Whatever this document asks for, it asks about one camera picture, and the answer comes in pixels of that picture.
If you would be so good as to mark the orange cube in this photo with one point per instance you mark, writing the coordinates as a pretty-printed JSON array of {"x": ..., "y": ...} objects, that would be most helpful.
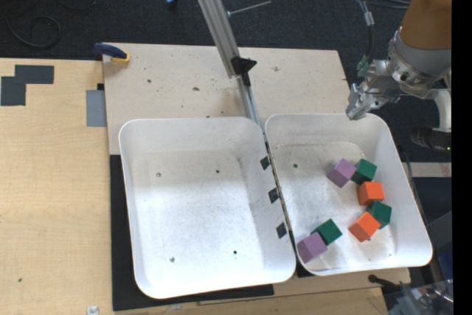
[
  {"x": 370, "y": 192},
  {"x": 364, "y": 226}
]

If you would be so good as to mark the white plastic tray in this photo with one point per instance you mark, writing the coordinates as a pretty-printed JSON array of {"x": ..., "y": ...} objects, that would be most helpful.
[
  {"x": 199, "y": 210},
  {"x": 317, "y": 192}
]

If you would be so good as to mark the purple cube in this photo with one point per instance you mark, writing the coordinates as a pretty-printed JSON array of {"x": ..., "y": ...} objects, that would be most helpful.
[
  {"x": 341, "y": 172},
  {"x": 311, "y": 247}
]

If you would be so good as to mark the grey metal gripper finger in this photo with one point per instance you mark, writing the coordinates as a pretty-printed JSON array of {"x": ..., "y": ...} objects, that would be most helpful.
[
  {"x": 352, "y": 105},
  {"x": 366, "y": 105}
]

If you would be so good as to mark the pale wood board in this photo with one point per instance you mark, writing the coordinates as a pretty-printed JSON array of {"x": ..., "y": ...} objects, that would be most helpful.
[{"x": 177, "y": 85}]

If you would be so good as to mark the black cylinder on white bracket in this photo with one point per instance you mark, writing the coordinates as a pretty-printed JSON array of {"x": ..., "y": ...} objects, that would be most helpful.
[{"x": 431, "y": 138}]

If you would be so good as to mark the green cube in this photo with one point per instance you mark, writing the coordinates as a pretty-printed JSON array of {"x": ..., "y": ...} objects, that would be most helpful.
[
  {"x": 366, "y": 170},
  {"x": 381, "y": 213},
  {"x": 329, "y": 231}
]

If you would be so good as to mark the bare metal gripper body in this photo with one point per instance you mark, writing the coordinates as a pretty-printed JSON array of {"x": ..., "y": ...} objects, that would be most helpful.
[{"x": 387, "y": 83}]

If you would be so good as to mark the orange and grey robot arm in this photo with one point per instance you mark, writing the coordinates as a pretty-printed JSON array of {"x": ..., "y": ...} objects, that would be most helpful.
[{"x": 427, "y": 18}]

